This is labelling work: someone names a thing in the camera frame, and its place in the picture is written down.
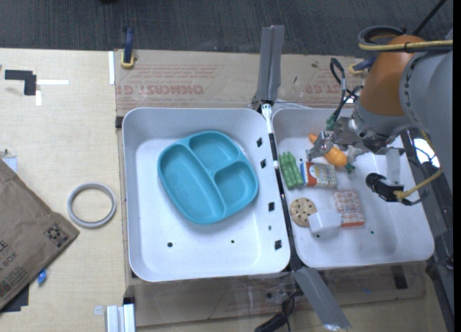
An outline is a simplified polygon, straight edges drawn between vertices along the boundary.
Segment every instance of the white ring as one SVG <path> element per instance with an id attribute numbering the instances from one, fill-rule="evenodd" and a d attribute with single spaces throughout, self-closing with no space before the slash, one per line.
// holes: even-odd
<path id="1" fill-rule="evenodd" d="M 112 201 L 112 207 L 110 209 L 109 214 L 106 215 L 101 220 L 97 220 L 95 222 L 88 222 L 85 220 L 81 220 L 73 212 L 73 208 L 72 208 L 73 200 L 80 192 L 87 190 L 87 189 L 101 190 L 105 192 Z M 102 225 L 105 225 L 114 216 L 116 209 L 117 209 L 117 199 L 115 198 L 114 192 L 109 187 L 107 187 L 106 185 L 100 184 L 99 182 L 88 182 L 87 184 L 82 184 L 80 186 L 77 186 L 72 191 L 72 193 L 69 195 L 69 198 L 67 199 L 67 211 L 69 215 L 71 216 L 72 221 L 74 221 L 77 225 L 80 225 L 81 227 L 85 227 L 85 228 L 98 228 L 98 227 L 101 227 Z"/>

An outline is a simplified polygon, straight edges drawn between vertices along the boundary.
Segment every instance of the round cracker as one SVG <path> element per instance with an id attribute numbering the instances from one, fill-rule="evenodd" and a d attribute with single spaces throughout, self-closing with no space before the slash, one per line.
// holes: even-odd
<path id="1" fill-rule="evenodd" d="M 307 197 L 298 197 L 290 204 L 290 215 L 300 227 L 309 227 L 309 215 L 317 212 L 317 207 Z"/>

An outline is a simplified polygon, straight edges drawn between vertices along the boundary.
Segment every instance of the gray floor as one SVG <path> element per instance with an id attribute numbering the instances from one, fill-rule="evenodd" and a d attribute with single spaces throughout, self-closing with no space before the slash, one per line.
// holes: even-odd
<path id="1" fill-rule="evenodd" d="M 369 57 L 357 46 L 366 27 L 414 31 L 440 0 L 1 0 L 0 47 L 123 48 L 134 28 L 138 49 L 258 53 L 261 28 L 283 24 L 284 53 Z M 453 27 L 448 0 L 420 33 L 443 38 Z"/>

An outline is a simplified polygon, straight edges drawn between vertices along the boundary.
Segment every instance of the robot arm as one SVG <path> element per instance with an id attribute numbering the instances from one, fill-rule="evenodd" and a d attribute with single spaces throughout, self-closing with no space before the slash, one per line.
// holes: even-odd
<path id="1" fill-rule="evenodd" d="M 319 140 L 329 144 L 314 146 L 309 159 L 323 155 L 332 143 L 384 154 L 400 133 L 417 127 L 431 136 L 452 191 L 453 50 L 408 52 L 419 44 L 427 43 L 413 35 L 395 36 L 388 43 L 400 51 L 379 53 L 351 117 L 337 118 L 330 133 L 322 132 Z"/>

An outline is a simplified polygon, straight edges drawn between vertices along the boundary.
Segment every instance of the orange carrot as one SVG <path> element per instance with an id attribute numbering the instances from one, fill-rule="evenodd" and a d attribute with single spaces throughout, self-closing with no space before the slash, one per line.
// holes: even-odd
<path id="1" fill-rule="evenodd" d="M 314 143 L 317 140 L 317 136 L 313 133 L 309 134 L 309 140 Z M 347 165 L 347 156 L 336 146 L 332 147 L 330 151 L 324 155 L 326 160 L 333 164 L 335 167 L 344 167 Z"/>

